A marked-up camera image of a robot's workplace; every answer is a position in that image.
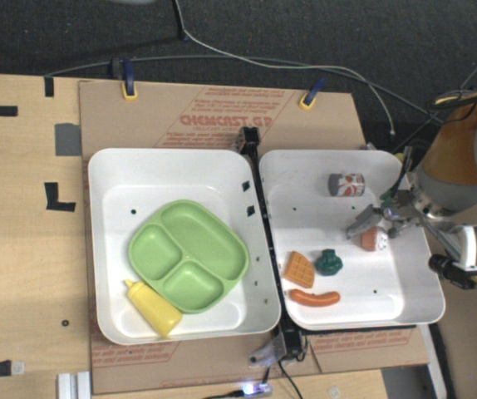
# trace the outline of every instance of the green divided plate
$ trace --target green divided plate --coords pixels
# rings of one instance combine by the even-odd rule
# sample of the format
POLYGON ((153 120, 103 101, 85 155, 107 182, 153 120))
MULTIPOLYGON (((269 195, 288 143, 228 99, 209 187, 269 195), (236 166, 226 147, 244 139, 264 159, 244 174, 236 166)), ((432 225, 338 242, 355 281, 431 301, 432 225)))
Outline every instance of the green divided plate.
POLYGON ((222 220, 190 200, 171 202, 135 233, 133 269, 181 312, 214 306, 246 273, 248 249, 222 220))

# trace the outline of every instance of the cardboard sheet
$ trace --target cardboard sheet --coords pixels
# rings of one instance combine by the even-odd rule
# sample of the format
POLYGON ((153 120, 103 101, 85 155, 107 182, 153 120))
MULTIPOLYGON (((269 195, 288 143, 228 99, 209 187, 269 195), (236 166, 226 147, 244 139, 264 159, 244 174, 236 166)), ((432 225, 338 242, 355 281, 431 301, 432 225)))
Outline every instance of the cardboard sheet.
MULTIPOLYGON (((303 111, 298 102, 305 91, 162 83, 137 83, 137 91, 139 97, 127 101, 119 81, 80 83, 93 392, 261 379, 264 370, 249 367, 248 355, 269 341, 269 332, 136 347, 105 339, 96 323, 87 165, 105 148, 228 149, 241 126, 259 128, 260 155, 275 149, 360 149, 364 137, 352 97, 320 93, 315 106, 303 111)), ((427 362, 417 329, 389 331, 386 339, 382 333, 311 337, 307 358, 288 372, 312 375, 427 362)), ((274 369, 273 377, 279 375, 274 369)))

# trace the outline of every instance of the toy hot dog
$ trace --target toy hot dog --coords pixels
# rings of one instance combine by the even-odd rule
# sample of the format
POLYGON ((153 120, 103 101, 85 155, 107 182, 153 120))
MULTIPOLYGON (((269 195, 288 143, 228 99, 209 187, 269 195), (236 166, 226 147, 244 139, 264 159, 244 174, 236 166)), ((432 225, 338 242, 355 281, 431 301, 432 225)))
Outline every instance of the toy hot dog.
POLYGON ((340 294, 336 291, 331 291, 330 293, 324 294, 310 294, 305 293, 301 289, 291 289, 289 294, 290 298, 303 306, 311 306, 315 308, 320 308, 322 306, 331 306, 334 303, 340 301, 340 294))

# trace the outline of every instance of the toy vegetable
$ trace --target toy vegetable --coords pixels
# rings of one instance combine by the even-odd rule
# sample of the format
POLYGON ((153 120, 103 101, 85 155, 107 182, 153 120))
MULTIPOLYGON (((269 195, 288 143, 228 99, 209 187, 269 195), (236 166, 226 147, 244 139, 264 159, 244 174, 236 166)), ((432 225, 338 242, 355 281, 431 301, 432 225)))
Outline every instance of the toy vegetable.
POLYGON ((322 257, 314 263, 316 270, 323 276, 336 275, 342 266, 342 259, 335 254, 334 249, 324 249, 322 257))

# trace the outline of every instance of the mustard bottle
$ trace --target mustard bottle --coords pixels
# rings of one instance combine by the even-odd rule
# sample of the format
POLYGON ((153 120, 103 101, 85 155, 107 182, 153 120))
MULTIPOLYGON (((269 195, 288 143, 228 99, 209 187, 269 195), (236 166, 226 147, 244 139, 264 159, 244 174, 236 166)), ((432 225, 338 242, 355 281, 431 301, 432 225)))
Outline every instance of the mustard bottle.
POLYGON ((142 281, 124 282, 128 286, 128 299, 160 336, 167 337, 183 314, 142 281))

